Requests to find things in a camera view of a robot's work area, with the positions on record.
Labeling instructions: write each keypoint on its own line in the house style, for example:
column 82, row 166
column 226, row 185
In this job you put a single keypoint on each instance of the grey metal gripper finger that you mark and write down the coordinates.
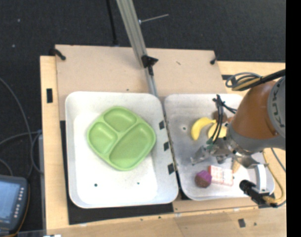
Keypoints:
column 197, row 157
column 221, row 159

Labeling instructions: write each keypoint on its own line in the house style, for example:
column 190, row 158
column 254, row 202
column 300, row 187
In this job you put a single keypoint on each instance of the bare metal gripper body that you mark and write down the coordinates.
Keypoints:
column 220, row 148

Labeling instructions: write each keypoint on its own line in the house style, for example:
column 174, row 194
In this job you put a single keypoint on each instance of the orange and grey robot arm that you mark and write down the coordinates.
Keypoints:
column 254, row 117

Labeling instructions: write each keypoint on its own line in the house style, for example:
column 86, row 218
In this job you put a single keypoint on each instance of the white plastic tray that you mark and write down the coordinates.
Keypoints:
column 182, row 157
column 116, row 186

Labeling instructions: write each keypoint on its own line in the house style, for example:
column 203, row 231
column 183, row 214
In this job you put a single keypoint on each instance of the red and white packet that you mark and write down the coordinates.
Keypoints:
column 222, row 175

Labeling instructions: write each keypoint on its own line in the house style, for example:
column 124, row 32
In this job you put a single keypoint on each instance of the tan bread piece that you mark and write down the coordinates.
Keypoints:
column 235, row 166

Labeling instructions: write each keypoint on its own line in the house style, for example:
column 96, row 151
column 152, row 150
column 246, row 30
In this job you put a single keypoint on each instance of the yellow rounded toy fruit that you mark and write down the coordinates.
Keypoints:
column 222, row 131

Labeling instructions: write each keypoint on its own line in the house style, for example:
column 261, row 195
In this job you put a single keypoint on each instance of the purple and brown cupcake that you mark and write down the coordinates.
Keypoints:
column 203, row 179

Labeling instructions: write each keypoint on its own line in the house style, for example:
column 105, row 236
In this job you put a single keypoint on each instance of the yellow banana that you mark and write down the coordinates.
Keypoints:
column 198, row 127

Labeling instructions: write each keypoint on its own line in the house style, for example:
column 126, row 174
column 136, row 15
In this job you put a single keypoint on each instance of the brown round biscuit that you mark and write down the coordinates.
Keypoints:
column 215, row 116

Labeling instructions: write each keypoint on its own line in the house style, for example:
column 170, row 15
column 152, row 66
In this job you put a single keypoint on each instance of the green divided plate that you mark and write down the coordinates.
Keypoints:
column 121, row 138

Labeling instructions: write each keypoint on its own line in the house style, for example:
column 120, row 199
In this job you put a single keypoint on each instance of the brown cardboard board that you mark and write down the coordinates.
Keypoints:
column 103, row 70

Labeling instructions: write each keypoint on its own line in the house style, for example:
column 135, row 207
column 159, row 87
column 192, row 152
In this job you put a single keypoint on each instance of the black cylinder on white bracket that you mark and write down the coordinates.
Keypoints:
column 260, row 179

